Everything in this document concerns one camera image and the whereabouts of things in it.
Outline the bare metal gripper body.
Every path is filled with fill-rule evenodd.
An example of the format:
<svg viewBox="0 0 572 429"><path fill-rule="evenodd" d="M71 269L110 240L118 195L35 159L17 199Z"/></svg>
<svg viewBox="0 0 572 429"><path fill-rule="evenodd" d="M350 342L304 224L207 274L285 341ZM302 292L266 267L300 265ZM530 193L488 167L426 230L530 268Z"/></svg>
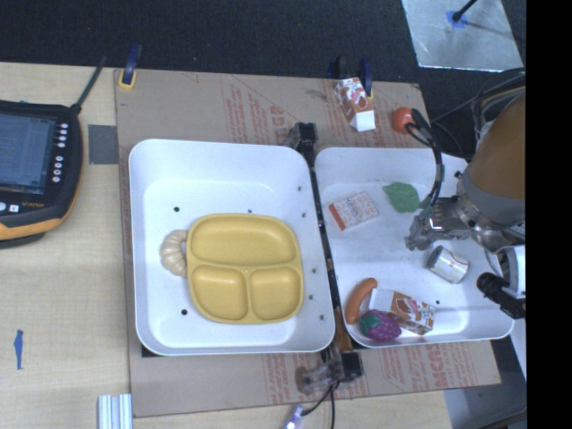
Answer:
<svg viewBox="0 0 572 429"><path fill-rule="evenodd" d="M500 229L466 197L438 198L427 219L432 240L472 239L489 252L500 249Z"/></svg>

